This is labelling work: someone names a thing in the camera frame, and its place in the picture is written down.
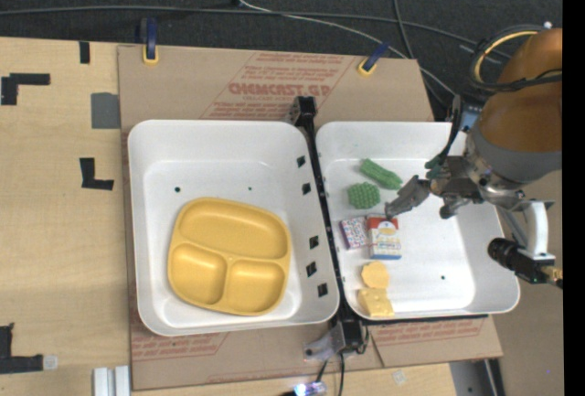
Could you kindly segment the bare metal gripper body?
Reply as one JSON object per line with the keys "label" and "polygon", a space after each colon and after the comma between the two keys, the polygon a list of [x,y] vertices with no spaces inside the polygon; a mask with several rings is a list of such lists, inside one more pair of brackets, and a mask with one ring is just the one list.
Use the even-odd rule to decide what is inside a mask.
{"label": "bare metal gripper body", "polygon": [[441,198],[449,195],[470,197],[473,203],[487,202],[512,208],[521,199],[525,180],[512,174],[506,164],[482,155],[436,155],[428,162],[430,190]]}

